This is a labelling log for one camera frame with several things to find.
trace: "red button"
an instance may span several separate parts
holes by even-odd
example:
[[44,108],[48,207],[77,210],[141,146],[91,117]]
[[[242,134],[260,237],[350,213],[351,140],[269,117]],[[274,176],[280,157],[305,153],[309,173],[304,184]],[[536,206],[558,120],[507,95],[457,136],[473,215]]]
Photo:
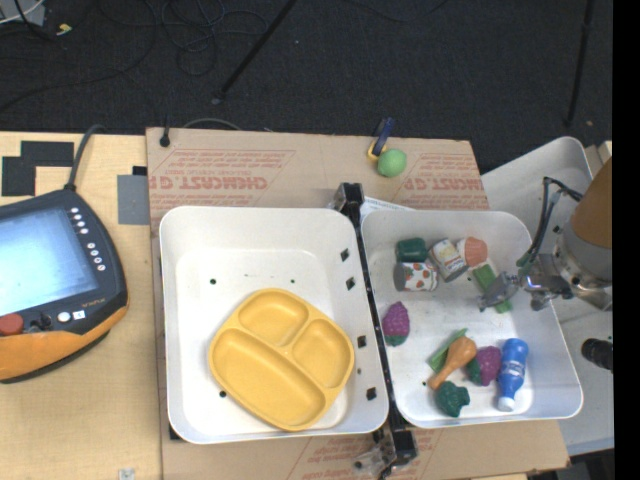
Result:
[[22,334],[24,320],[18,313],[0,316],[0,336]]

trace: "touchscreen display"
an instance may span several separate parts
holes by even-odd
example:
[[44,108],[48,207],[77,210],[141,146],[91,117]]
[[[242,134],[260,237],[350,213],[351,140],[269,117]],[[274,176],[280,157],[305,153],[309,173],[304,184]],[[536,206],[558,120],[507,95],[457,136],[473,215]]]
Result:
[[97,287],[64,209],[0,220],[0,316]]

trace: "cardboard sheet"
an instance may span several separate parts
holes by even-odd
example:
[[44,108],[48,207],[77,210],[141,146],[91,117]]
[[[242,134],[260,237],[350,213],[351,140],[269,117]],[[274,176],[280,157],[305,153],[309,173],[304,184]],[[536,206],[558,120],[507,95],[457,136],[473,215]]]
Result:
[[[414,209],[488,210],[470,143],[392,137],[387,144],[407,154],[407,168],[385,178],[366,156],[371,137],[172,129],[171,143],[163,148],[163,131],[147,130],[147,153],[165,478],[367,478],[353,463],[373,446],[368,434],[208,446],[171,439],[158,225],[168,210],[181,205],[326,207],[343,182],[361,183],[365,196]],[[556,421],[415,429],[414,438],[418,457],[392,478],[476,478],[568,464]]]

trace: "toy can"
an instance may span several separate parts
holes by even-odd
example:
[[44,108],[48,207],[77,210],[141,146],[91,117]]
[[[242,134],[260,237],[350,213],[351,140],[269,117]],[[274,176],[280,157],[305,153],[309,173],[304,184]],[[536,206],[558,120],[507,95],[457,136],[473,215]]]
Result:
[[396,244],[396,259],[401,263],[424,263],[427,259],[427,244],[422,238],[400,240]]
[[429,258],[438,268],[445,283],[453,281],[464,274],[469,266],[465,263],[458,249],[447,238],[440,240],[429,250]]
[[399,262],[393,271],[393,283],[399,292],[432,292],[438,286],[438,271],[430,261]]

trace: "black stand leg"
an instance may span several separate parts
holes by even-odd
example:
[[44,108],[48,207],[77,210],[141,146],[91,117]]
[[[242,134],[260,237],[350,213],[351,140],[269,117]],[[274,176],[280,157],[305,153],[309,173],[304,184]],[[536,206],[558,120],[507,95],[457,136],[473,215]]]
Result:
[[215,98],[213,98],[211,103],[213,103],[214,105],[219,105],[220,103],[222,103],[224,101],[224,98],[227,95],[227,92],[229,91],[231,86],[235,83],[235,81],[238,79],[238,77],[240,77],[242,72],[246,69],[246,67],[253,60],[253,58],[258,54],[258,52],[264,46],[264,44],[269,40],[269,38],[271,37],[273,32],[276,30],[276,28],[278,28],[278,26],[280,25],[282,20],[284,20],[286,15],[293,8],[293,6],[295,5],[295,3],[297,1],[298,0],[289,0],[287,2],[287,5],[285,5],[282,8],[280,13],[271,22],[271,25],[269,25],[269,28],[267,29],[267,31],[260,37],[260,39],[256,42],[256,44],[253,45],[253,47],[251,48],[251,50],[249,51],[247,56],[240,63],[240,65],[236,68],[236,70],[229,77],[229,79],[224,83],[224,85],[222,86],[222,89],[220,89],[220,92],[217,94],[217,96]]
[[584,67],[584,56],[587,51],[587,43],[589,40],[589,32],[591,31],[591,21],[593,19],[593,6],[595,0],[587,0],[587,8],[584,13],[584,22],[582,23],[582,37],[580,41],[580,51],[578,52],[578,66],[576,67],[576,77],[573,82],[573,93],[571,95],[571,103],[569,104],[569,113],[564,120],[565,126],[573,124],[573,118],[576,113],[576,104],[578,102],[578,94],[580,92],[580,83],[582,81],[582,69]]

